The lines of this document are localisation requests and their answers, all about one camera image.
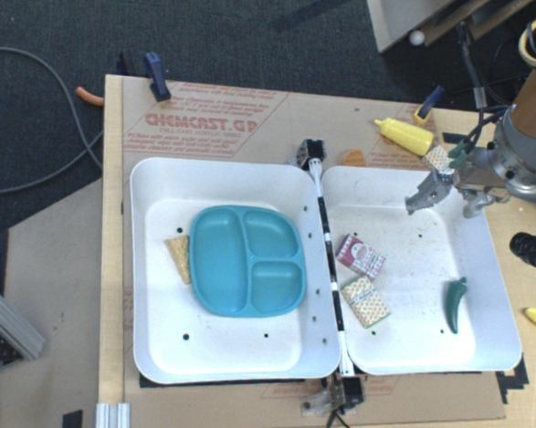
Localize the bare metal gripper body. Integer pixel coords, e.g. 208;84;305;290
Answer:
450;142;536;208

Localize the small patterned cream box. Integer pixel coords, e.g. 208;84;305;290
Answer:
420;143;453;173

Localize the yellow mustard bottle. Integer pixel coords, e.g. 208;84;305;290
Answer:
371;116;436;158

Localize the orange fruit slice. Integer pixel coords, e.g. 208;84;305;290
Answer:
339;148;369;169

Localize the white plastic tray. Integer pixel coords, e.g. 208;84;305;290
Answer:
307;163;536;387
115;153;356;397

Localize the maroon and white carton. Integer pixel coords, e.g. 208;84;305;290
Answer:
333;233;389;283

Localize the green chili pepper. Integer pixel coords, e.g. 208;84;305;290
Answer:
443;275;469;336

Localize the thin black and white rod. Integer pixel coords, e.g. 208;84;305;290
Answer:
294;158;370;377

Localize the blue divided plate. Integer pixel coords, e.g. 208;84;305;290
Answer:
184;202;312;324

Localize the brown cardboard board, red print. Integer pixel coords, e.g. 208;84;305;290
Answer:
97;77;529;428

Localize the tan cracker slice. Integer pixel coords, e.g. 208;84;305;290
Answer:
161;233;196;287

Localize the black block with thin wires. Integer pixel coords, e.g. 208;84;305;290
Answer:
300;371;368;423
295;137;328;172

